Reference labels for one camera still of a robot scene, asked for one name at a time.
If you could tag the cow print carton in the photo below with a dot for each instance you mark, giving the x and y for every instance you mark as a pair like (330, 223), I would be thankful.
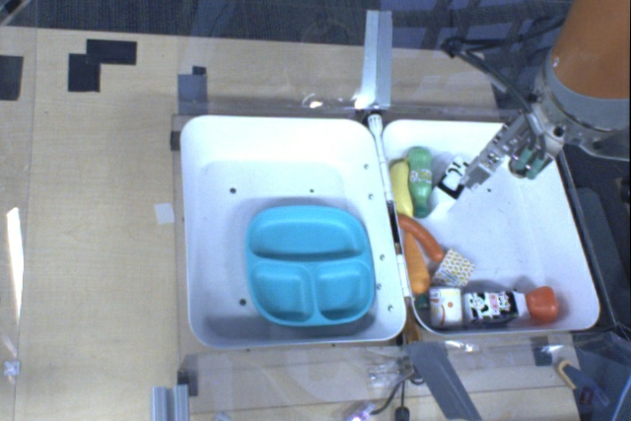
(493, 305)

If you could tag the orange sausage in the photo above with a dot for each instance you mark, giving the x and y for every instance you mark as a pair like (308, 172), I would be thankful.
(424, 239)

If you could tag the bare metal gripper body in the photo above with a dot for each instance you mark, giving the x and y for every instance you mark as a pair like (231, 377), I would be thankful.
(530, 133)

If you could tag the white plastic tray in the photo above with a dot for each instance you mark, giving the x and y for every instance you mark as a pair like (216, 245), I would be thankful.
(222, 261)
(532, 236)

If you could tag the white can with orange print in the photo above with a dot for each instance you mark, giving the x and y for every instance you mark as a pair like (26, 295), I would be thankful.
(445, 308)

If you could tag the blue divided plate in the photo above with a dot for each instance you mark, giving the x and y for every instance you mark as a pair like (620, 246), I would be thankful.
(296, 236)

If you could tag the yellow banana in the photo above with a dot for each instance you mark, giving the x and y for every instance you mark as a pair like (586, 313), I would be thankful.
(400, 187)

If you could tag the orange pepper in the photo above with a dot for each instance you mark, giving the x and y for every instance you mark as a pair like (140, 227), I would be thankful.
(542, 305)

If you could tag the green bottle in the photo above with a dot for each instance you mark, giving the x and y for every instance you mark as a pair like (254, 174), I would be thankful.
(421, 182)

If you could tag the orange carrot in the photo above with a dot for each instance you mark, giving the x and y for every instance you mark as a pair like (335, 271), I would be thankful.
(418, 271)

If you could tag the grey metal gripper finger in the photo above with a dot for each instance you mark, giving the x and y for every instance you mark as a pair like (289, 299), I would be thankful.
(490, 175)
(480, 165)

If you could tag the yellow and white patterned packet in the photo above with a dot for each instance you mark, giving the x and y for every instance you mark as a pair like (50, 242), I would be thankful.
(453, 270)

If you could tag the small black and white carton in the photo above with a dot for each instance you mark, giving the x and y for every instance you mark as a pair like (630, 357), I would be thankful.
(451, 182)

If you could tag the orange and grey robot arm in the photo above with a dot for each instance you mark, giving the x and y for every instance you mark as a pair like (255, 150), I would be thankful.
(591, 39)

